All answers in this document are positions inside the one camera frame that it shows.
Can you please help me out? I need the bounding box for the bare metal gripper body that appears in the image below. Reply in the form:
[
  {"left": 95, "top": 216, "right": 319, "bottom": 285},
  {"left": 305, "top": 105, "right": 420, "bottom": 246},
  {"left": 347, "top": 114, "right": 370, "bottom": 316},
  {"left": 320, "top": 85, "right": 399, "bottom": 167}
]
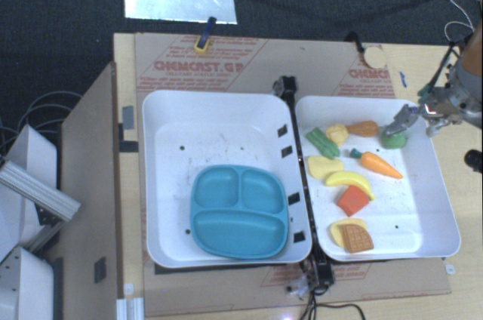
[{"left": 417, "top": 83, "right": 479, "bottom": 126}]

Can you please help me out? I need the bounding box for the green toy apple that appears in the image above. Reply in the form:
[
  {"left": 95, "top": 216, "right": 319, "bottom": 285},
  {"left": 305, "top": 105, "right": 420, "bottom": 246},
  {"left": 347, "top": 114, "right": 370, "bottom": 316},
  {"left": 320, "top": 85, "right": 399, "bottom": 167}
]
[{"left": 379, "top": 129, "right": 409, "bottom": 150}]

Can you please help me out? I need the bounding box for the brown toy chicken drumstick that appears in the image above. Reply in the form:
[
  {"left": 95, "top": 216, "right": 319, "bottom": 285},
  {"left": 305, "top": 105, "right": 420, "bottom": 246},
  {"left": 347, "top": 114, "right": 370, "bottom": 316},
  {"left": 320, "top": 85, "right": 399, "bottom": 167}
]
[{"left": 346, "top": 120, "right": 380, "bottom": 139}]

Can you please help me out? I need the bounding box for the orange toy carrot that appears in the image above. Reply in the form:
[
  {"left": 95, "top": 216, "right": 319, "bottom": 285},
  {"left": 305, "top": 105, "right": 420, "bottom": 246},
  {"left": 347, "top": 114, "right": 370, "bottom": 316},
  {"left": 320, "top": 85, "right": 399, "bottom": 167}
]
[{"left": 349, "top": 147, "right": 404, "bottom": 180}]

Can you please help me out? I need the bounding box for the beige round disc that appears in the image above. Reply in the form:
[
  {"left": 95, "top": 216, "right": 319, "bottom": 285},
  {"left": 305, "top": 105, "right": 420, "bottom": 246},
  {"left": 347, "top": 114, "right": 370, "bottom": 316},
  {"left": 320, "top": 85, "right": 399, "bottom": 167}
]
[{"left": 362, "top": 46, "right": 388, "bottom": 69}]

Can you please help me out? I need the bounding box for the white plastic tray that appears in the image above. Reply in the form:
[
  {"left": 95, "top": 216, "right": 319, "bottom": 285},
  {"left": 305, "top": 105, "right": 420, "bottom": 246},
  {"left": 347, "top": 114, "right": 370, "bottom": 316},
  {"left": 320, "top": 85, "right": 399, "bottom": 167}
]
[
  {"left": 294, "top": 95, "right": 463, "bottom": 263},
  {"left": 141, "top": 89, "right": 314, "bottom": 269}
]

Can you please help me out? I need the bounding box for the yellow banana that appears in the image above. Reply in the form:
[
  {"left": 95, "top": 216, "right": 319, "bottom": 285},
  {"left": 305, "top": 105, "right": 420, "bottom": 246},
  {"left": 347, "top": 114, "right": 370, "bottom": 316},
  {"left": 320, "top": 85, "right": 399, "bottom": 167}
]
[{"left": 325, "top": 170, "right": 377, "bottom": 202}]

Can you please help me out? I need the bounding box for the green toy asparagus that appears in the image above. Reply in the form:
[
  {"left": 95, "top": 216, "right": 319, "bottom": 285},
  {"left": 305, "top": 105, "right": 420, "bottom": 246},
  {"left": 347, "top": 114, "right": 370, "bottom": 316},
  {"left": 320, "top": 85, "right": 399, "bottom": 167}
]
[{"left": 304, "top": 126, "right": 341, "bottom": 162}]

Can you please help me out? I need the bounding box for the yellow toy potato chip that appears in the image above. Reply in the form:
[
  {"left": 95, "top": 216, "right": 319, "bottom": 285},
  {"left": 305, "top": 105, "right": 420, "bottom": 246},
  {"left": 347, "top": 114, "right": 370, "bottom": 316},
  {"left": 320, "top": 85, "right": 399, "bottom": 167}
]
[{"left": 306, "top": 155, "right": 345, "bottom": 181}]

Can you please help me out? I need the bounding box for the orange-red toy wedge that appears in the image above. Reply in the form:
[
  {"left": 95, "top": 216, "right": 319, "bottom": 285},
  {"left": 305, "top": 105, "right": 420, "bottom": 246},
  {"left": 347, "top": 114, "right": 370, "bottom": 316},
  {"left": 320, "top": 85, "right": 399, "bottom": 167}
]
[{"left": 336, "top": 184, "right": 371, "bottom": 218}]

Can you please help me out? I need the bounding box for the thin black rod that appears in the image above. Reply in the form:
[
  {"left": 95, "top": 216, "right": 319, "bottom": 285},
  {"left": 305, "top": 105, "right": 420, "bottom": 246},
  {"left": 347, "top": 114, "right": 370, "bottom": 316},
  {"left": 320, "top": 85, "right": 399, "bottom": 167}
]
[{"left": 285, "top": 91, "right": 328, "bottom": 274}]

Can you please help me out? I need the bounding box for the brown toy waffle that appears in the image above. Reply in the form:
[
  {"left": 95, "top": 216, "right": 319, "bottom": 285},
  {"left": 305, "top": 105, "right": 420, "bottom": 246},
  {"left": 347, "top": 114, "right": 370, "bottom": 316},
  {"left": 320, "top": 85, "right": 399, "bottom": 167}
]
[{"left": 340, "top": 223, "right": 375, "bottom": 254}]

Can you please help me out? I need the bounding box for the yellow toy round slice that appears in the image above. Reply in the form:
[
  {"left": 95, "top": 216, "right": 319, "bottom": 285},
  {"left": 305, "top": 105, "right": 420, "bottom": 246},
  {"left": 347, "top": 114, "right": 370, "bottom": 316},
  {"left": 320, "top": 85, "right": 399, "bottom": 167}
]
[{"left": 329, "top": 217, "right": 368, "bottom": 249}]

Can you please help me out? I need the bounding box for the brown cardboard board red print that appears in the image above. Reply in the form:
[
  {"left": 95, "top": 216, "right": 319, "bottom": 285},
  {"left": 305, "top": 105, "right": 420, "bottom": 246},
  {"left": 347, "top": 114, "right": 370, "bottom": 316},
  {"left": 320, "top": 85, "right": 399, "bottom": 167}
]
[{"left": 134, "top": 32, "right": 452, "bottom": 318}]

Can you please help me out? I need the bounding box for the blue divided plate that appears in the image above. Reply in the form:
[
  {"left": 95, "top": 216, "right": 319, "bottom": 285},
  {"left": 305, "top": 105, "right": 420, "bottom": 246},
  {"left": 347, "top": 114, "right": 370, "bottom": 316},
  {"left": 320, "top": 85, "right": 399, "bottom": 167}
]
[{"left": 189, "top": 164, "right": 290, "bottom": 261}]

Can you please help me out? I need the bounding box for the black cylinder on white bracket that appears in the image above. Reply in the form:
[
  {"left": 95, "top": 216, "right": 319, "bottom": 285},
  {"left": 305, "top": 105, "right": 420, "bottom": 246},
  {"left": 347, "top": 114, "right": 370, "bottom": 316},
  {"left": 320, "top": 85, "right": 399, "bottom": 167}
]
[{"left": 464, "top": 148, "right": 483, "bottom": 174}]

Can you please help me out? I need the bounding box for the black block with thin wires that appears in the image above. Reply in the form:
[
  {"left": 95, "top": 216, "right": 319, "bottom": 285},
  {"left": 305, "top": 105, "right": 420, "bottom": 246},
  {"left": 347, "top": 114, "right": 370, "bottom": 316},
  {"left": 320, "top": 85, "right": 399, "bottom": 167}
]
[
  {"left": 272, "top": 75, "right": 300, "bottom": 97},
  {"left": 300, "top": 259, "right": 336, "bottom": 294}
]

